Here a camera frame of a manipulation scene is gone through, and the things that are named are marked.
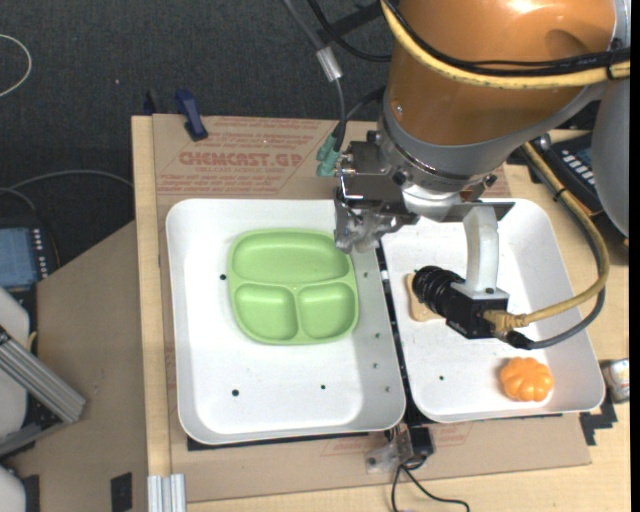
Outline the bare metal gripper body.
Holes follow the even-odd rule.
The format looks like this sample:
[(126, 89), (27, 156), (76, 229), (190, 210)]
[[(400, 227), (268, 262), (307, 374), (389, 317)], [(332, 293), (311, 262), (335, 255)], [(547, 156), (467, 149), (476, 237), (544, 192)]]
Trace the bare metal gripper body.
[(457, 222), (468, 214), (468, 179), (432, 167), (394, 144), (353, 142), (338, 165), (336, 219), (345, 224)]

